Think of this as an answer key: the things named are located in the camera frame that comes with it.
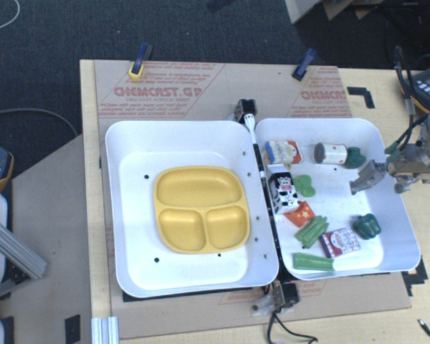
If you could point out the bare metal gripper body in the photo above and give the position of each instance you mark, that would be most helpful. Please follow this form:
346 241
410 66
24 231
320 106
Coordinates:
415 160

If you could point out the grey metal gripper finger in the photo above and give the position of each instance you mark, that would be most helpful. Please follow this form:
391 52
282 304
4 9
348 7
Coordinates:
369 176
403 185

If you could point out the dark green broccoli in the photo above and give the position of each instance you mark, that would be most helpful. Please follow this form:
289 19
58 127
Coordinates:
354 158

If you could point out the white plastic tray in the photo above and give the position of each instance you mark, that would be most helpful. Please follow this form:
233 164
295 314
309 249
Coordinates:
344 188
136 192

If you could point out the white can with grey lid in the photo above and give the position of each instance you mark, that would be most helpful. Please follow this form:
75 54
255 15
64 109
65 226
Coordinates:
331 153

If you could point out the green bell pepper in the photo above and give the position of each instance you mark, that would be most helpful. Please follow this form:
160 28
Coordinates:
367 226

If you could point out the light green toy vegetable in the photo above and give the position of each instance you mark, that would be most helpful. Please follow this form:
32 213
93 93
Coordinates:
305 186

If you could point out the red and white packet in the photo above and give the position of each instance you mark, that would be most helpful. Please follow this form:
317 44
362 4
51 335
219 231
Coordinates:
340 243

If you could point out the orange pizza slice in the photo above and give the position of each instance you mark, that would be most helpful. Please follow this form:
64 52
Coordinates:
301 214

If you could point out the green bean bundle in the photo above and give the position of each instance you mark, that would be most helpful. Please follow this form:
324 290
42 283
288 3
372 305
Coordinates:
312 231

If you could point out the cow print milk carton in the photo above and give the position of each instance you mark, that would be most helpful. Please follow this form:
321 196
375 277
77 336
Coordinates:
283 192

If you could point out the white blue orange carton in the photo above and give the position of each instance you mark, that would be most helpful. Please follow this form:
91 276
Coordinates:
284 152

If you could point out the green pea pod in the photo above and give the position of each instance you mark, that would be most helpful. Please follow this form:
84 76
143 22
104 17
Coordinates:
313 262

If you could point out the thin black and white rod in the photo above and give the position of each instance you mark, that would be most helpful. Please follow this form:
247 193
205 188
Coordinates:
257 149

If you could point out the yellow divided plate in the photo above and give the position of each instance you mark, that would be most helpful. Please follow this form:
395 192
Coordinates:
200 210

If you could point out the brown cardboard board red print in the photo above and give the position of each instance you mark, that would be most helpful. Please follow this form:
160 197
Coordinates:
200 91

